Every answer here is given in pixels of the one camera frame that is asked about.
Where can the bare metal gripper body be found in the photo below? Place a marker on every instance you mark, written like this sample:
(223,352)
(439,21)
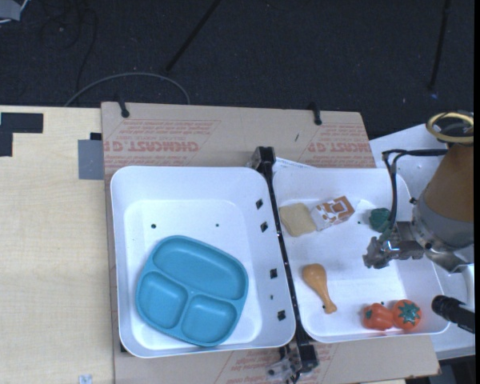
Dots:
(412,249)

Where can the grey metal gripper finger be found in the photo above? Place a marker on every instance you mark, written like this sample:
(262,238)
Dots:
(378,261)
(376,245)

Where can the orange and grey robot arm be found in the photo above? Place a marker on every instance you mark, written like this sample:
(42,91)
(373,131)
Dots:
(452,190)

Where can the white plastic tray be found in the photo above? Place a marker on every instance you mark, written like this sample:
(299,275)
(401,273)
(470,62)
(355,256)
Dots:
(356,262)
(192,210)

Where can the green broccoli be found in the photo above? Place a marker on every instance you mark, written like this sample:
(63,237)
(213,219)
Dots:
(380,219)

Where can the orange and white carton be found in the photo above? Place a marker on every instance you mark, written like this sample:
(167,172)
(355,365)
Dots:
(333,212)

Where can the orange bell pepper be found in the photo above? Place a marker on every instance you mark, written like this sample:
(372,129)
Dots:
(378,317)

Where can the orange tomato with green top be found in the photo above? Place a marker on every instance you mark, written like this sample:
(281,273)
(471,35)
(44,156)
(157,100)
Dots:
(407,315)

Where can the tan chicken drumstick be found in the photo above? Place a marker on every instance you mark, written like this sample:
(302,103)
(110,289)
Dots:
(317,279)

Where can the beige bread slice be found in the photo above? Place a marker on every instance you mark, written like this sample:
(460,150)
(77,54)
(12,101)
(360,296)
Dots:
(297,219)

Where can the thin black rod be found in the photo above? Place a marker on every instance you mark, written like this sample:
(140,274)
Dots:
(285,250)

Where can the white printed paper sheet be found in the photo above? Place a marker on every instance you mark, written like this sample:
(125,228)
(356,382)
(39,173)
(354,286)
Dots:
(292,163)

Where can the brown cardboard board red print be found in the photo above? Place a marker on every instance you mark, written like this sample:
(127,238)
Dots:
(224,138)

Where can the blue divided plate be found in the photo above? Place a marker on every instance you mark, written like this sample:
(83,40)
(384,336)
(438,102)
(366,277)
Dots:
(192,286)

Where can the black cylinder on white bracket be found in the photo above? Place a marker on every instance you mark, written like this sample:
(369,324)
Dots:
(454,312)

